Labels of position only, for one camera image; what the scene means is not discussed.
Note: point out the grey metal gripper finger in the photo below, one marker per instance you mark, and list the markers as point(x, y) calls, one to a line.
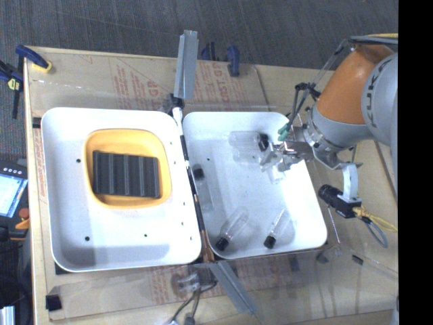
point(288, 162)
point(271, 157)

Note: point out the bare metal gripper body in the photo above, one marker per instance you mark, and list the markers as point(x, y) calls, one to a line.
point(299, 149)

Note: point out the clear plastic bottle black cap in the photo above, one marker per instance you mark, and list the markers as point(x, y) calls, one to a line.
point(233, 227)
point(277, 227)
point(204, 190)
point(245, 138)

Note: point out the black ribbed rectangular block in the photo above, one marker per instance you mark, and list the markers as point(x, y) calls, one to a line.
point(125, 174)

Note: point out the brown cardboard board red print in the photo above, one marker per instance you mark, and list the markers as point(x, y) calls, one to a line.
point(101, 80)

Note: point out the white plastic tray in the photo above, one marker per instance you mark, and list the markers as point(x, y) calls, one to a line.
point(111, 235)
point(243, 188)

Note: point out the black cylinder on white bracket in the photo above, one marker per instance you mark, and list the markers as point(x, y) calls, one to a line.
point(338, 200)

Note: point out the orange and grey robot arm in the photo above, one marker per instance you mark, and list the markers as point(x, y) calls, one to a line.
point(352, 90)

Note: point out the orange rounded square bowl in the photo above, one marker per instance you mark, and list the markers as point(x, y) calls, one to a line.
point(126, 139)

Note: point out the thin black and white rod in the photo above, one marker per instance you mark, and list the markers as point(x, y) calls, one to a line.
point(190, 178)

